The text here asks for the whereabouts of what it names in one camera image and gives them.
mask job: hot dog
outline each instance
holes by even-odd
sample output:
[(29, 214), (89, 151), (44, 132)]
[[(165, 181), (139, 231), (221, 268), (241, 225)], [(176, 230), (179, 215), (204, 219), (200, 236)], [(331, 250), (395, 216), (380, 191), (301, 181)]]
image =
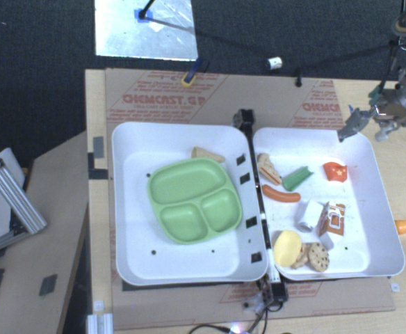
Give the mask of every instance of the hot dog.
[(267, 184), (265, 184), (261, 187), (261, 191), (263, 192), (263, 194), (265, 196), (267, 196), (271, 199), (274, 199), (277, 202), (292, 203), (292, 202), (298, 202), (300, 200), (299, 193), (279, 192), (279, 191), (276, 191), (271, 186), (268, 186)]

